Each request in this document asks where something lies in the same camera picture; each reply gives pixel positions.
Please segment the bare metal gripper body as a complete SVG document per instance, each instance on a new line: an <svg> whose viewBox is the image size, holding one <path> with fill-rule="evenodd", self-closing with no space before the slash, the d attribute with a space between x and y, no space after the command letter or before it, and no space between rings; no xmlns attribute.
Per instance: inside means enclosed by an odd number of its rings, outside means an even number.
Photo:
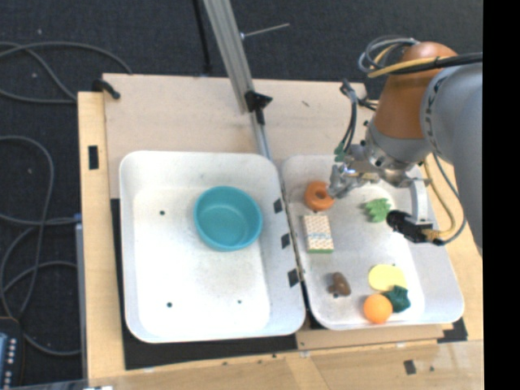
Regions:
<svg viewBox="0 0 520 390"><path fill-rule="evenodd" d="M358 176L363 185L384 181L399 189L411 186L416 177L410 176L409 172L423 161L423 158L400 161L370 144L351 144L342 151L342 159L342 179Z"/></svg>

